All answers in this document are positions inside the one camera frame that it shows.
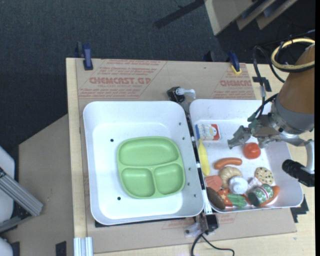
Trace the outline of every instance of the can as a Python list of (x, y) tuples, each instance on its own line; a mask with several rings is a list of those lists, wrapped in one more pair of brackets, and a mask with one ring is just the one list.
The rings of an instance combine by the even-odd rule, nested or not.
[(268, 201), (273, 197), (274, 190), (270, 185), (266, 183), (254, 188), (251, 192), (248, 193), (250, 202), (256, 207), (260, 206), (262, 203)]

